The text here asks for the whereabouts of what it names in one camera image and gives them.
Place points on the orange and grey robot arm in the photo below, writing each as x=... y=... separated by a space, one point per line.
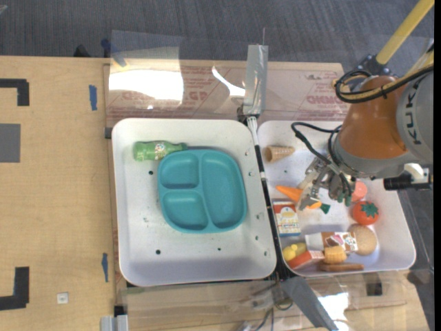
x=373 y=126

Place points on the tan bread roll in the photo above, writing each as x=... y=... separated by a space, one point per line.
x=367 y=241

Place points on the pink cylinder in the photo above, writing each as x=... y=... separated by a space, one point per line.
x=360 y=191

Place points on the yellow round toy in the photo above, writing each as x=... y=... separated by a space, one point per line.
x=291 y=252

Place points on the yellow corn cob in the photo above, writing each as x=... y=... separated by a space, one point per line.
x=334 y=254

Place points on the small white square tile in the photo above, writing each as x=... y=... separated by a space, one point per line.
x=62 y=298

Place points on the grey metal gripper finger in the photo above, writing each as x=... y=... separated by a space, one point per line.
x=306 y=202
x=317 y=190

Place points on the tan ice cream cone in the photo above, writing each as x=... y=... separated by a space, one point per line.
x=277 y=153

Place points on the orange tomato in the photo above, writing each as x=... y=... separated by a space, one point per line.
x=361 y=216

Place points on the white and red carton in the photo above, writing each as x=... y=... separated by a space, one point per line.
x=286 y=219

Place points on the green plastic bottle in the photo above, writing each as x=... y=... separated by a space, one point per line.
x=151 y=151

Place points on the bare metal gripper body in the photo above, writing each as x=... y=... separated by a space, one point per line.
x=333 y=185

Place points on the black cylinder on white bracket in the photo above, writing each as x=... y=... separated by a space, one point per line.
x=401 y=182

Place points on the orange and white box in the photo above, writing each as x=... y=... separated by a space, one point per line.
x=305 y=259

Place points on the brown cardboard board red print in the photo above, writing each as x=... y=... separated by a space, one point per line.
x=206 y=98

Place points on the brown sausage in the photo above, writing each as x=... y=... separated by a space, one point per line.
x=341 y=267

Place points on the blue divided plate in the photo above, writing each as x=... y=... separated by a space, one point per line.
x=220 y=191

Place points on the white plastic tray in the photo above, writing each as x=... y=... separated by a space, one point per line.
x=389 y=240
x=144 y=219

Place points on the white printed packet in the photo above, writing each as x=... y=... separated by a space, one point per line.
x=336 y=240

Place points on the orange carrot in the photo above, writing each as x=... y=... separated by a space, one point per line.
x=291 y=192

